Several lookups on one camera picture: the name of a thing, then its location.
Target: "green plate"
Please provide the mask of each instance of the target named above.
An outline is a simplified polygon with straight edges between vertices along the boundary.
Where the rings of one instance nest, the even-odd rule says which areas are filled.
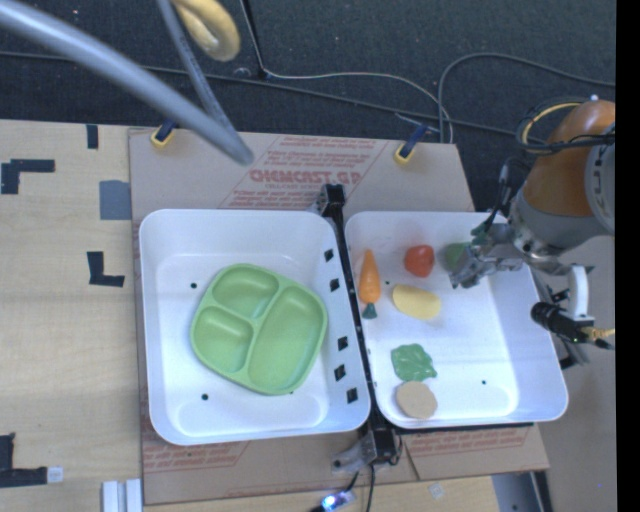
[[[208,368],[268,395],[298,388],[327,328],[322,300],[266,268],[226,267],[207,288],[191,323],[191,346]]]

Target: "toy carrot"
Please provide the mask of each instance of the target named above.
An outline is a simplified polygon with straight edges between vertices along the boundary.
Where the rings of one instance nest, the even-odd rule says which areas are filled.
[[[362,312],[363,318],[376,318],[378,314],[374,303],[380,298],[380,273],[371,249],[367,249],[364,253],[358,294],[360,300],[367,304]]]

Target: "robotic arm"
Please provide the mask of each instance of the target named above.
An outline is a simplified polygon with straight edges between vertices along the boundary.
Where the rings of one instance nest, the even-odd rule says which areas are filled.
[[[529,142],[532,126],[560,109],[570,112],[544,144]],[[615,235],[615,104],[603,100],[558,100],[533,109],[520,123],[518,142],[537,154],[524,185],[510,202],[506,223],[497,209],[472,232],[470,243],[446,250],[454,288],[475,286],[487,275],[518,270],[523,263],[554,276],[567,276],[567,309],[548,302],[533,306],[532,318],[565,343],[593,343],[612,331],[593,327],[586,312],[586,269],[560,256],[599,235]],[[505,166],[499,184],[506,187]]]

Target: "wooden surface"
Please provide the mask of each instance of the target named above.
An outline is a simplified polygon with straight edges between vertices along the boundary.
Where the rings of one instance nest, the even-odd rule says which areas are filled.
[[[0,489],[0,510],[98,511],[102,482],[141,474],[131,222],[99,211],[99,183],[129,181],[127,128],[100,126],[96,150],[84,125],[0,121],[0,162],[18,158],[56,170],[21,173],[19,193],[0,195],[0,435],[16,434],[15,468],[62,466],[64,481]],[[122,288],[89,284],[88,251]],[[490,477],[438,482],[440,498],[433,484],[377,486],[371,510],[498,510]],[[325,494],[145,510],[301,511]]]

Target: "cardboard box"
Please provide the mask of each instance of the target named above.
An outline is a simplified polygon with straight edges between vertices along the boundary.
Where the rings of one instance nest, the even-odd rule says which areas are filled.
[[[242,168],[183,130],[165,149],[152,130],[129,136],[136,318],[145,504],[343,488],[333,457],[357,432],[176,446],[149,421],[137,232],[162,208],[308,209],[325,183],[344,186],[345,220],[365,210],[473,211],[457,148],[418,144],[406,166],[393,160],[400,141],[242,134],[255,163]],[[378,483],[415,482],[545,469],[537,426],[429,432],[402,436],[403,454]],[[364,485],[362,475],[357,485]]]

